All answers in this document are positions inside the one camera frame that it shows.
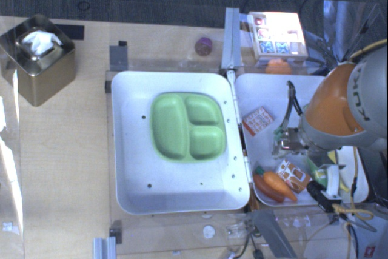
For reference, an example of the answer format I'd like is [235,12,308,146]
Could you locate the pale wood board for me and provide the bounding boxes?
[0,15,375,259]

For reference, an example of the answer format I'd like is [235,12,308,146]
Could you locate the wooden box with coloured pieces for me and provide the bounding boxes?
[247,10,309,62]

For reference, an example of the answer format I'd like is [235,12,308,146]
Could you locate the purple round toy food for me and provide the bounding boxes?
[194,36,213,56]

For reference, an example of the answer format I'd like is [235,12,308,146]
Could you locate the green divided plate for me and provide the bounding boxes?
[149,92,228,164]

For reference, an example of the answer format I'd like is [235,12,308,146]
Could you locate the thin black and white rod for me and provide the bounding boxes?
[226,69,253,187]

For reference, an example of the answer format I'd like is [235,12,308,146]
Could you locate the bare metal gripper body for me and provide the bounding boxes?
[280,127,307,152]

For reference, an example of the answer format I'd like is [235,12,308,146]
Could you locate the orange and white carton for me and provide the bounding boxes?
[275,158,313,195]

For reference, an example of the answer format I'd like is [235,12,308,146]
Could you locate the green and yellow packet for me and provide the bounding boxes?
[306,156,330,189]

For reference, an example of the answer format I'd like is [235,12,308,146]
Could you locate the orange toy fruit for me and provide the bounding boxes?
[264,58,293,75]

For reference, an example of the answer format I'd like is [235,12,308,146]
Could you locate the black cylinder on white bracket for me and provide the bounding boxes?
[306,164,344,214]

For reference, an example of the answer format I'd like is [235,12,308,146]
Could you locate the dark orange carrot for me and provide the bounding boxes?
[252,166,286,204]

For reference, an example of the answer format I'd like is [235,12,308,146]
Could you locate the white plastic tray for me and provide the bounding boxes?
[110,70,251,216]
[234,73,370,208]

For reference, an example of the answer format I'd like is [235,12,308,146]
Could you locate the gold tissue box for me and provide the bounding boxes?
[0,13,77,107]

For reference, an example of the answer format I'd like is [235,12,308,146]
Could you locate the orange and white patterned packet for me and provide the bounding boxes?
[242,106,275,137]

